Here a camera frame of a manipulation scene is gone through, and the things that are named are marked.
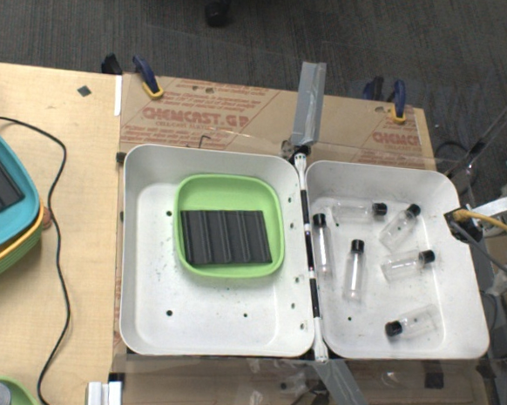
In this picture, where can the clear plastic bottle black cap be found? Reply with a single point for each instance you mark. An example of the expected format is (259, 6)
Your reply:
(416, 320)
(323, 246)
(355, 271)
(403, 265)
(397, 230)
(353, 213)

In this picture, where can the white plastic tray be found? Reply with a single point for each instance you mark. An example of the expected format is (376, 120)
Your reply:
(209, 316)
(417, 345)

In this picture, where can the thin black and white rod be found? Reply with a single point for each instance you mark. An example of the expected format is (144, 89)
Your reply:
(305, 210)

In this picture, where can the brown cardboard board red print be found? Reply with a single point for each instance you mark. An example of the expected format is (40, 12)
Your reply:
(260, 115)

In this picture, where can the black chair caster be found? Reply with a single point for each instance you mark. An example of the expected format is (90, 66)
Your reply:
(217, 13)

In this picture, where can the yellow plate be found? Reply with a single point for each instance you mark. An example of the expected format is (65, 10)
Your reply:
(17, 261)

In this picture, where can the blue plate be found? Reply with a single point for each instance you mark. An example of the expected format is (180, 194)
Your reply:
(11, 230)

